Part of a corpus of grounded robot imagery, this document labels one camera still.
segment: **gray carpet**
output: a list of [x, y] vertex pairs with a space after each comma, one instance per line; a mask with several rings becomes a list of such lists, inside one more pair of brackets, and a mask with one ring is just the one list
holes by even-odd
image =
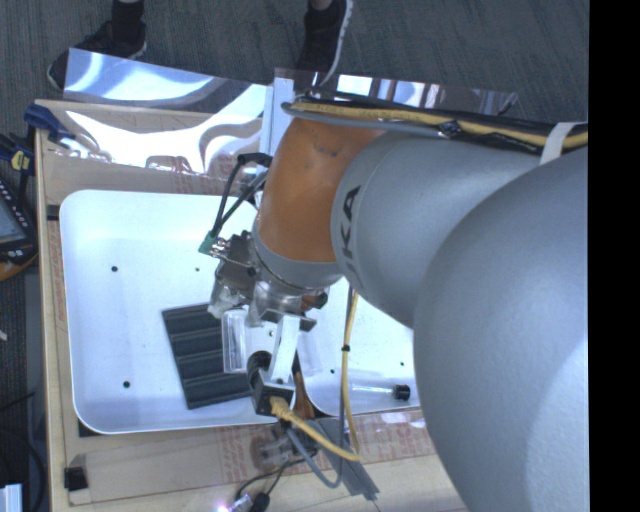
[[[143, 60], [268, 83], [275, 67], [293, 67], [305, 9], [303, 0], [147, 0]], [[514, 91], [520, 101], [509, 116], [586, 120], [589, 9], [588, 0], [356, 0], [338, 71]], [[48, 64], [109, 12], [109, 0], [0, 2], [0, 133], [23, 135], [24, 108], [61, 97], [45, 78]], [[6, 163], [0, 172], [17, 188]], [[31, 208], [34, 197], [32, 183]], [[23, 302], [23, 277], [0, 283], [0, 329], [10, 340], [0, 342], [0, 407], [28, 391]], [[26, 414], [25, 403], [0, 413], [0, 427], [20, 432]], [[24, 478], [26, 452], [13, 447], [9, 456]]]

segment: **black rubber mat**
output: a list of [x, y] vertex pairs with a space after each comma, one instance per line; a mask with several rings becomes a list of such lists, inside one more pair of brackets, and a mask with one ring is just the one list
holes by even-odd
[[222, 328], [208, 304], [162, 312], [189, 409], [249, 396], [245, 374], [224, 372]]

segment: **white plastic tray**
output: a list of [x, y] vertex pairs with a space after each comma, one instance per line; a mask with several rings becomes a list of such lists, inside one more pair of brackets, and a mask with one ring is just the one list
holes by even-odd
[[[249, 398], [189, 410], [161, 312], [208, 302], [218, 260], [198, 247], [220, 198], [83, 190], [60, 210], [71, 352], [73, 402], [80, 420], [104, 434], [272, 422]], [[222, 232], [250, 229], [255, 210], [243, 205]], [[299, 353], [316, 406], [337, 414], [340, 346], [347, 285], [330, 290], [314, 311], [316, 327], [301, 335]], [[273, 329], [266, 325], [264, 329]], [[412, 332], [360, 302], [350, 354], [355, 380], [412, 388], [409, 402], [353, 397], [356, 413], [417, 406]]]

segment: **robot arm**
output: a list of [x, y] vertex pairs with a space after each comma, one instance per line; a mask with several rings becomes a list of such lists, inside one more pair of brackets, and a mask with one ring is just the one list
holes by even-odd
[[250, 321], [311, 328], [305, 310], [346, 276], [414, 330], [430, 435], [471, 511], [584, 510], [586, 176], [586, 148], [540, 166], [294, 119], [213, 302], [231, 290]]

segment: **gray robot arm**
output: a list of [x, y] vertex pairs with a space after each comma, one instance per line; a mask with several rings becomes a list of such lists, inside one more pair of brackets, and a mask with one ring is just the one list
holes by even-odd
[[588, 510], [586, 203], [586, 148], [540, 165], [385, 134], [340, 177], [335, 262], [296, 261], [254, 229], [218, 296], [240, 268], [253, 321], [304, 318], [344, 274], [414, 330], [428, 429], [472, 512]]

